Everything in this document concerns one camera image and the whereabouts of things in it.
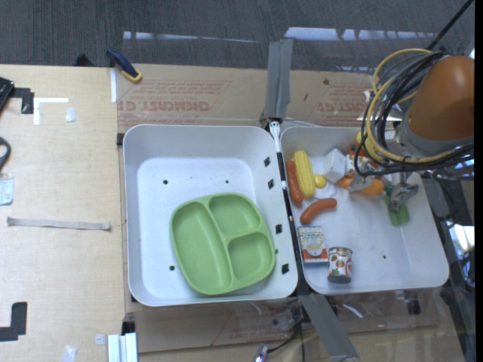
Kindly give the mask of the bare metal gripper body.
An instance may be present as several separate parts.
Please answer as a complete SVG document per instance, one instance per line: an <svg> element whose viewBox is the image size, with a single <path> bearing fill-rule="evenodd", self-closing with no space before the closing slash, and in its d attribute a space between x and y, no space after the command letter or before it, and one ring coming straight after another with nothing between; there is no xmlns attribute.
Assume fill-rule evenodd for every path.
<svg viewBox="0 0 483 362"><path fill-rule="evenodd" d="M385 186L398 182L406 182L406 179L400 180L401 176L409 177L413 172L420 169L423 163L419 158L403 157L399 161L388 157L374 158L377 164L377 178L380 179Z"/></svg>

